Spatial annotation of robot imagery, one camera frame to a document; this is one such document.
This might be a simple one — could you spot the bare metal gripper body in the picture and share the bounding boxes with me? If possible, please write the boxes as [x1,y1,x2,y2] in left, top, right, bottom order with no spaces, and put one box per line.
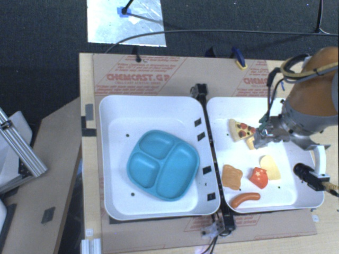
[262,116,331,151]

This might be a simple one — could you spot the red toy with white star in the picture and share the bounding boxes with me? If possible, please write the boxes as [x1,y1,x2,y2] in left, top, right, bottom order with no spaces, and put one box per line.
[248,167,269,190]

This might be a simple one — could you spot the pale yellow toy cheese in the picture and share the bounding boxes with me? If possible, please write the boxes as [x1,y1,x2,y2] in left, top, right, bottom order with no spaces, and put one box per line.
[259,155,281,181]

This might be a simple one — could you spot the orange toy toast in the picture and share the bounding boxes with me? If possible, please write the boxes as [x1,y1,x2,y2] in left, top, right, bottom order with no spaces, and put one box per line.
[221,164,244,191]

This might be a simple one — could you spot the orange toy sausage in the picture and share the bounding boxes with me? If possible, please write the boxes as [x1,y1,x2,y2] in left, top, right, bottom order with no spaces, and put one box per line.
[230,192,262,209]

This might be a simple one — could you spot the toy pizza slice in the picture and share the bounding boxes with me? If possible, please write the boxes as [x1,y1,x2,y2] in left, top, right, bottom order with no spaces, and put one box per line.
[228,118,257,143]

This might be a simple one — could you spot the thin black rod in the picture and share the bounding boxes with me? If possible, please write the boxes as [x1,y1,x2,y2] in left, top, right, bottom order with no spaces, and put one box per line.
[197,94,231,217]

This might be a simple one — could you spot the blue divided plate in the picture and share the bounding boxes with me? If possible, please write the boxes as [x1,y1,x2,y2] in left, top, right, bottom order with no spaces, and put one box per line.
[126,129,201,202]

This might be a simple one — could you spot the black cylinder on white bracket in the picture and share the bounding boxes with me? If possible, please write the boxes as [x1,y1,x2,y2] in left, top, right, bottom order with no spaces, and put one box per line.
[293,145,331,192]

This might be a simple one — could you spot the white plastic tray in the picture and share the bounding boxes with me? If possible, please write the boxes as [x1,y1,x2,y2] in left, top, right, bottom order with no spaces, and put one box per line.
[206,96,325,214]
[99,94,221,221]

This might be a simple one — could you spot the brown cardboard board red print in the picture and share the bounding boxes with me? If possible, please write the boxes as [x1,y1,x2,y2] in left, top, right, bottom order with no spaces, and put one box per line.
[92,53,318,249]

